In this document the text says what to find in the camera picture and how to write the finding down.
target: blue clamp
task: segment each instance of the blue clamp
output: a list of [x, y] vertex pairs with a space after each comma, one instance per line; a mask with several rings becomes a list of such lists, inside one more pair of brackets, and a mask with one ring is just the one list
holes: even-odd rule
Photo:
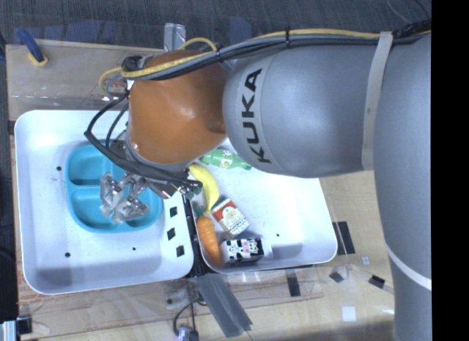
[[28, 58], [30, 58], [37, 67], [44, 67], [48, 62], [48, 58], [42, 53], [36, 40], [24, 28], [19, 28], [16, 33], [21, 42], [26, 45], [29, 50]]
[[0, 32], [0, 61], [3, 61], [3, 62], [6, 61], [6, 56], [5, 56], [6, 46], [7, 46], [7, 42], [5, 41], [5, 39], [3, 38], [3, 35]]

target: metal bracket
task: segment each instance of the metal bracket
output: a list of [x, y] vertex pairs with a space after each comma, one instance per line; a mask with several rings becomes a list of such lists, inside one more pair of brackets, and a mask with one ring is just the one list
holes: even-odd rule
[[[129, 186], [129, 194], [125, 198], [124, 188]], [[100, 198], [103, 204], [100, 206], [101, 213], [111, 217], [113, 222], [121, 224], [137, 217], [142, 217], [149, 211], [149, 205], [144, 204], [139, 195], [147, 189], [145, 178], [139, 175], [124, 173], [122, 179], [117, 182], [111, 173], [105, 173], [100, 180]]]
[[185, 43], [185, 27], [181, 24], [164, 25], [164, 51], [174, 51]]

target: yellow banana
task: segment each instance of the yellow banana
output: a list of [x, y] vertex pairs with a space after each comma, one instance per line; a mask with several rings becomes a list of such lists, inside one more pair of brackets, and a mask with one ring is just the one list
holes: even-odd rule
[[205, 213], [210, 214], [212, 207], [218, 201], [220, 197], [220, 191], [218, 190], [218, 184], [209, 169], [202, 165], [191, 164], [189, 166], [191, 174], [202, 182], [204, 194], [205, 194]]

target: green bottle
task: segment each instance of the green bottle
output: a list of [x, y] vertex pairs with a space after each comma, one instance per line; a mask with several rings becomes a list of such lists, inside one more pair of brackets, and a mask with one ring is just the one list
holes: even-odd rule
[[209, 153], [205, 153], [205, 155], [200, 158], [200, 161], [202, 161], [204, 164], [212, 164], [224, 169], [243, 168], [249, 170], [252, 168], [251, 165], [249, 165], [236, 153], [230, 152], [228, 150], [222, 150], [221, 148], [217, 148], [216, 150], [212, 150]]

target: orange carrot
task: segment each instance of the orange carrot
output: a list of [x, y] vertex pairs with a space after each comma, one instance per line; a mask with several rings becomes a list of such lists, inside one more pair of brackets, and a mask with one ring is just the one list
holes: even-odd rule
[[221, 263], [220, 249], [218, 248], [215, 227], [210, 217], [199, 216], [197, 219], [197, 231], [199, 232], [200, 242], [205, 251], [216, 264]]

